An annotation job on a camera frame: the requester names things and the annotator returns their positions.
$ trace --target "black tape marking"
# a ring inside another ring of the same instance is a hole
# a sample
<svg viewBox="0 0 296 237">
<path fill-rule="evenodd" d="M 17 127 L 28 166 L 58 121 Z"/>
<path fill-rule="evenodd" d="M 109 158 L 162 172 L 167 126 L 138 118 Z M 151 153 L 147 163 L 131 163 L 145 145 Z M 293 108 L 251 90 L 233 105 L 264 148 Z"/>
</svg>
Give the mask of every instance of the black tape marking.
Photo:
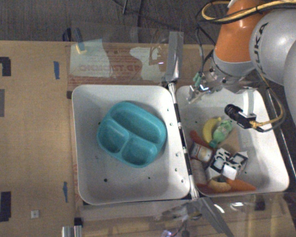
<svg viewBox="0 0 296 237">
<path fill-rule="evenodd" d="M 9 221 L 11 218 L 11 192 L 1 192 L 0 222 Z"/>
<path fill-rule="evenodd" d="M 0 63 L 2 63 L 2 76 L 11 76 L 11 60 L 9 57 L 0 57 Z"/>
</svg>

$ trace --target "gray carpet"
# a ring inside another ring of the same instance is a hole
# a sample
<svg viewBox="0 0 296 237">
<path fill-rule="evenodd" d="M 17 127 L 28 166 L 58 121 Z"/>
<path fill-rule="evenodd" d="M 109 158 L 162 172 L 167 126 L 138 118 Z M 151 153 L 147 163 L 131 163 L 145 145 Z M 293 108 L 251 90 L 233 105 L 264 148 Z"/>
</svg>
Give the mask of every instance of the gray carpet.
<svg viewBox="0 0 296 237">
<path fill-rule="evenodd" d="M 124 0 L 117 0 L 121 5 Z M 142 1 L 141 17 L 136 13 Z M 185 43 L 196 43 L 194 39 L 197 11 L 209 0 L 129 0 L 128 11 L 122 15 L 120 6 L 111 0 L 0 0 L 0 40 L 41 40 L 62 41 L 62 34 L 68 27 L 89 29 L 88 38 L 100 35 L 94 31 L 95 24 L 110 26 L 140 26 L 142 28 L 180 29 L 185 33 Z M 215 7 L 213 15 L 222 15 L 225 9 Z M 219 26 L 204 24 L 204 29 L 217 39 Z M 202 36 L 203 43 L 210 43 Z M 274 84 L 276 92 L 284 98 L 283 88 Z M 288 115 L 282 125 L 288 140 L 289 150 L 294 152 L 292 160 L 296 166 L 296 129 L 292 117 Z M 296 200 L 290 200 L 292 214 L 296 222 Z"/>
</svg>

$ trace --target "yellow banana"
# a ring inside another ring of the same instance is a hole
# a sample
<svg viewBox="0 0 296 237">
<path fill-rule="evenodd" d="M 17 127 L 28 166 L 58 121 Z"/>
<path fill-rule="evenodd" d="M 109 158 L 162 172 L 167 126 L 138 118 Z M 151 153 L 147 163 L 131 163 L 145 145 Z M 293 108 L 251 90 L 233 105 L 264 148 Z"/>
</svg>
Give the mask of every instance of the yellow banana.
<svg viewBox="0 0 296 237">
<path fill-rule="evenodd" d="M 221 117 L 210 118 L 207 120 L 203 126 L 203 139 L 206 143 L 210 143 L 213 139 L 213 131 L 216 127 L 216 124 L 221 121 Z"/>
</svg>

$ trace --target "cable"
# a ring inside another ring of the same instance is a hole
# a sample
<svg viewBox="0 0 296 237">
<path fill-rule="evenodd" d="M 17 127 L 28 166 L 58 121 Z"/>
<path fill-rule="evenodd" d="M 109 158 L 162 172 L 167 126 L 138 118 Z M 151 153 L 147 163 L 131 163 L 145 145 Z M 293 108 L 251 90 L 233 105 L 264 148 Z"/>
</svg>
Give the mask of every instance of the cable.
<svg viewBox="0 0 296 237">
<path fill-rule="evenodd" d="M 206 10 L 209 7 L 217 4 L 229 4 L 229 1 L 218 0 L 218 1 L 207 3 L 201 10 L 201 15 L 204 18 L 205 22 L 207 21 L 207 22 L 218 23 L 218 24 L 228 24 L 228 23 L 232 23 L 234 21 L 240 20 L 244 17 L 248 17 L 253 14 L 261 13 L 267 10 L 282 9 L 282 8 L 292 8 L 292 9 L 296 8 L 296 0 L 278 0 L 278 1 L 268 2 L 262 5 L 258 5 L 256 7 L 252 7 L 249 9 L 237 11 L 235 13 L 228 14 L 221 18 L 213 18 L 213 17 L 207 16 Z"/>
<path fill-rule="evenodd" d="M 185 225 L 186 225 L 186 221 L 183 221 L 180 227 L 173 234 L 171 234 L 171 237 L 177 236 L 177 234 L 183 229 Z"/>
<path fill-rule="evenodd" d="M 265 85 L 267 86 L 267 90 L 269 91 L 270 95 L 276 100 L 277 105 L 280 108 L 280 114 L 279 114 L 278 117 L 276 117 L 274 119 L 271 119 L 271 120 L 268 120 L 268 121 L 265 121 L 265 122 L 250 121 L 250 124 L 252 125 L 253 129 L 258 130 L 259 132 L 268 132 L 270 130 L 274 130 L 275 128 L 279 127 L 284 122 L 284 120 L 286 118 L 286 111 L 283 108 L 282 102 L 277 97 L 277 95 L 272 90 L 272 88 L 269 86 L 269 84 L 268 84 L 267 80 L 264 78 L 264 76 L 261 73 L 259 73 L 259 76 L 261 77 L 261 79 L 263 80 Z M 264 126 L 266 124 L 271 124 L 271 123 L 275 123 L 275 122 L 278 122 L 278 123 L 275 124 L 274 126 L 272 126 L 271 128 L 267 129 L 267 130 L 258 129 L 260 126 Z"/>
<path fill-rule="evenodd" d="M 111 0 L 111 1 L 113 1 L 119 7 L 124 8 L 124 5 L 120 4 L 117 0 Z M 137 14 L 137 27 L 139 27 L 140 17 L 142 17 L 142 15 L 140 13 L 141 10 L 142 10 L 142 5 L 143 5 L 143 0 L 139 0 L 139 9 L 138 9 L 138 11 L 133 11 L 133 10 L 130 10 L 130 9 L 127 9 L 127 8 L 125 10 L 125 11 L 128 11 L 128 12 L 131 12 L 132 14 Z"/>
<path fill-rule="evenodd" d="M 199 23 L 197 23 L 197 30 L 200 30 L 208 39 L 209 41 L 212 43 L 212 45 L 216 45 L 216 42 L 212 39 L 212 37 L 199 25 Z"/>
<path fill-rule="evenodd" d="M 203 62 L 204 62 L 204 51 L 203 51 L 203 46 L 202 46 L 201 39 L 200 39 L 198 34 L 199 34 L 199 29 L 197 28 L 196 31 L 195 31 L 195 38 L 196 38 L 197 44 L 199 45 L 199 51 L 200 51 L 200 56 L 201 56 L 201 60 L 202 60 L 200 70 L 203 71 L 202 67 L 203 67 Z"/>
<path fill-rule="evenodd" d="M 213 3 L 213 2 L 216 2 L 216 1 L 226 1 L 226 0 L 210 0 L 207 4 L 209 3 Z M 195 20 L 197 21 L 197 17 L 199 16 L 199 14 L 202 12 L 202 10 L 204 9 L 206 5 L 202 6 L 199 11 L 196 13 L 195 15 Z"/>
<path fill-rule="evenodd" d="M 208 61 L 208 59 L 213 55 L 214 50 L 212 49 L 207 56 L 205 57 L 204 61 L 203 61 L 203 66 L 206 64 L 206 62 Z"/>
</svg>

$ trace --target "carrot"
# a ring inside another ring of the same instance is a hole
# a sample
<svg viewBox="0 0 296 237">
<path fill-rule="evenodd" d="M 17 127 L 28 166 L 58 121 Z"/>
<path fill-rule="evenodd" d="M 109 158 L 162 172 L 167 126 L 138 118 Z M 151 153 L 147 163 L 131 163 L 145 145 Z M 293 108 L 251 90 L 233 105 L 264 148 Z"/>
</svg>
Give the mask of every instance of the carrot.
<svg viewBox="0 0 296 237">
<path fill-rule="evenodd" d="M 192 141 L 194 141 L 195 143 L 202 145 L 204 147 L 207 147 L 207 148 L 209 147 L 208 144 L 202 140 L 202 138 L 197 134 L 197 132 L 195 130 L 191 130 L 189 132 L 189 136 L 192 139 Z"/>
<path fill-rule="evenodd" d="M 231 191 L 233 192 L 247 192 L 256 190 L 256 187 L 252 184 L 239 179 L 231 180 L 229 178 L 226 178 L 226 182 L 231 186 Z"/>
<path fill-rule="evenodd" d="M 213 194 L 213 193 L 216 193 L 207 184 L 199 184 L 199 183 L 197 183 L 196 186 L 199 189 L 199 191 L 202 192 L 202 193 L 205 193 L 205 194 Z"/>
</svg>

